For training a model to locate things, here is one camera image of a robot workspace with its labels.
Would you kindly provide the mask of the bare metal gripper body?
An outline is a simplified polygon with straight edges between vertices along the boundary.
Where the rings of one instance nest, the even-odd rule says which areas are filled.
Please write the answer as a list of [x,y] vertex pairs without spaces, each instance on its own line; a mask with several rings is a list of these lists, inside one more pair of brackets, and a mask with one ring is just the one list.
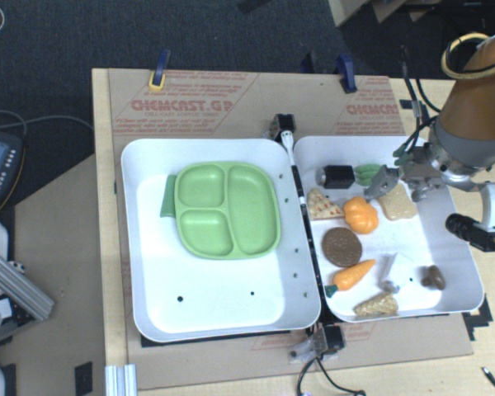
[[472,177],[495,163],[494,143],[425,143],[399,147],[399,178],[415,191],[451,186],[477,191]]

